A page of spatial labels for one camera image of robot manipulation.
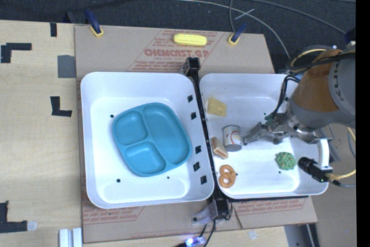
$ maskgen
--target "yellow object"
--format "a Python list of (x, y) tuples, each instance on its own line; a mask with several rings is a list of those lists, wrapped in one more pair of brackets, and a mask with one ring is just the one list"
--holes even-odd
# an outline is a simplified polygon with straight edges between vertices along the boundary
[(177, 33), (173, 36), (173, 41), (178, 45), (205, 46), (207, 37), (200, 34)]
[(210, 115), (226, 116), (226, 104), (210, 97), (208, 99), (207, 113)]
[(217, 137), (212, 137), (210, 139), (210, 144), (215, 155), (221, 157), (224, 160), (229, 157), (229, 153)]
[(96, 37), (101, 37), (103, 34), (104, 34), (104, 31), (102, 28), (100, 28), (100, 33), (96, 33), (95, 30), (93, 29), (92, 26), (90, 26), (90, 30), (93, 32), (93, 34), (96, 36)]
[(235, 46), (235, 45), (239, 42), (240, 37), (238, 37), (238, 38), (237, 38), (237, 40), (236, 40), (235, 42), (233, 42), (233, 41), (231, 40), (231, 38), (232, 38), (232, 37), (233, 37), (233, 34), (231, 34), (231, 35), (230, 35), (229, 39), (227, 40), (227, 43), (228, 43), (229, 45), (231, 45), (231, 46)]

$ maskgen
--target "white tray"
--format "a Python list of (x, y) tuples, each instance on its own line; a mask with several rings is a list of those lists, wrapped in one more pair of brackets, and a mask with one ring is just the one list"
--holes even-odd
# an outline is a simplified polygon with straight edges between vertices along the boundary
[[(223, 127), (240, 126), (240, 135), (245, 137), (259, 121), (277, 106), (280, 87), (285, 75), (279, 74), (207, 74), (200, 81), (203, 105), (214, 97), (227, 105), (226, 117), (207, 114), (206, 123), (209, 138), (216, 136), (223, 141)], [(294, 82), (288, 82), (287, 96), (296, 88)], [(285, 111), (283, 104), (279, 112)], [(306, 144), (297, 138), (285, 138), (282, 143), (274, 145), (271, 139), (262, 138), (243, 145), (237, 152), (229, 152), (226, 160), (213, 156), (215, 171), (228, 164), (238, 174), (234, 185), (228, 189), (220, 187), (230, 198), (271, 198), (298, 197), (323, 193), (328, 183), (320, 183), (303, 172), (296, 165), (293, 170), (279, 169), (275, 154), (290, 152), (298, 160), (305, 156), (320, 159), (328, 165), (329, 147), (327, 140), (318, 144)]]
[[(93, 72), (81, 82), (81, 99), (86, 186), (93, 204), (100, 208), (170, 204), (205, 200), (213, 193), (201, 117), (189, 78), (177, 73)], [(129, 170), (120, 155), (112, 123), (125, 110), (152, 102), (175, 112), (193, 151), (181, 166), (141, 177)]]

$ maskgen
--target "blue plate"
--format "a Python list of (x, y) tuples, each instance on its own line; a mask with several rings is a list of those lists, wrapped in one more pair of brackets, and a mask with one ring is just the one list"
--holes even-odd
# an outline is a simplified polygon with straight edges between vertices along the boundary
[(119, 114), (112, 133), (124, 161), (139, 176), (172, 170), (191, 154), (191, 142), (179, 118), (162, 103), (144, 104)]

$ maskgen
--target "blue clamp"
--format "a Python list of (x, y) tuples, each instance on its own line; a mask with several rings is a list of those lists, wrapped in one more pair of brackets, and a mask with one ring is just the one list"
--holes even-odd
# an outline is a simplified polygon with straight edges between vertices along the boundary
[(104, 34), (104, 31), (102, 28), (100, 28), (99, 22), (95, 15), (93, 14), (93, 12), (88, 9), (85, 9), (83, 13), (91, 25), (90, 30), (96, 37), (101, 37)]
[(240, 35), (245, 31), (246, 28), (247, 24), (243, 23), (234, 34), (230, 35), (229, 39), (227, 40), (228, 44), (231, 46), (235, 46), (240, 40)]

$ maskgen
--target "black connector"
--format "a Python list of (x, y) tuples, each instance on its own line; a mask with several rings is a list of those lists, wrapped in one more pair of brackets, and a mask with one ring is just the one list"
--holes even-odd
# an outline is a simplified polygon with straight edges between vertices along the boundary
[(301, 157), (298, 161), (298, 166), (307, 174), (311, 175), (313, 179), (319, 182), (328, 182), (329, 178), (326, 174), (332, 173), (332, 169), (322, 170), (315, 166), (316, 164), (317, 162), (307, 157)]

